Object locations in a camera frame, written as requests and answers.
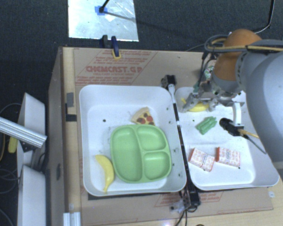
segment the small box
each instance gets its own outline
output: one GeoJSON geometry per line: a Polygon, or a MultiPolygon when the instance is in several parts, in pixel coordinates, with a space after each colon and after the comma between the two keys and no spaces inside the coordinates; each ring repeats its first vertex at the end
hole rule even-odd
{"type": "Polygon", "coordinates": [[[204,169],[205,171],[211,171],[215,158],[210,156],[196,148],[194,148],[189,157],[189,162],[204,169]]]}
{"type": "Polygon", "coordinates": [[[240,167],[240,152],[218,147],[216,161],[233,167],[240,167]]]}

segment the cardboard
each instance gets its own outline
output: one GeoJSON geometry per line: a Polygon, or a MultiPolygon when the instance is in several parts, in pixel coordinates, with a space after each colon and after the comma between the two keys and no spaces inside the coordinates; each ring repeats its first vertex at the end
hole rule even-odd
{"type": "MultiPolygon", "coordinates": [[[[84,189],[78,106],[80,89],[96,83],[159,86],[166,74],[176,76],[178,88],[192,86],[201,63],[201,53],[139,50],[121,50],[121,53],[123,61],[115,61],[110,49],[60,48],[49,96],[52,225],[61,225],[62,211],[80,211],[83,226],[180,216],[170,211],[170,206],[180,199],[179,193],[102,199],[88,195],[84,189]],[[74,97],[71,107],[66,106],[69,93],[74,97]],[[67,121],[66,113],[77,120],[67,121]],[[61,175],[57,180],[55,170],[59,164],[61,175]]],[[[268,190],[264,187],[203,192],[200,198],[201,205],[189,217],[273,209],[268,190]]]]}

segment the yellow banana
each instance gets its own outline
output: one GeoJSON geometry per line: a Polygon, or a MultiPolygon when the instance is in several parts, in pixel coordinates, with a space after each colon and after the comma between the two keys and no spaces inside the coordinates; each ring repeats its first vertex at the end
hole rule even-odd
{"type": "MultiPolygon", "coordinates": [[[[181,101],[184,102],[185,104],[187,103],[184,98],[181,98],[181,101]]],[[[205,111],[206,109],[208,109],[208,104],[203,104],[202,102],[198,102],[197,105],[195,105],[189,111],[191,111],[191,112],[201,112],[201,111],[205,111]]]]}
{"type": "Polygon", "coordinates": [[[95,155],[95,159],[105,171],[105,187],[104,192],[107,192],[108,187],[114,181],[114,169],[111,161],[104,155],[95,155]]]}

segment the green plate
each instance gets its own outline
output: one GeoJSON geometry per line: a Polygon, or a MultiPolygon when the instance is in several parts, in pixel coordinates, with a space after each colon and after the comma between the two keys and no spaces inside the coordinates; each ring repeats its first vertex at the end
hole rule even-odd
{"type": "Polygon", "coordinates": [[[115,173],[127,183],[144,183],[169,175],[172,162],[164,132],[152,125],[116,128],[110,138],[115,173]]]}

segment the pizza slice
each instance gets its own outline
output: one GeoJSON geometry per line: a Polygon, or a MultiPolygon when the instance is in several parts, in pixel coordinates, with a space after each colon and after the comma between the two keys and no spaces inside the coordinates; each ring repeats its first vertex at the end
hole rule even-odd
{"type": "Polygon", "coordinates": [[[149,108],[144,107],[134,114],[132,122],[142,125],[155,125],[153,117],[150,114],[149,108]]]}

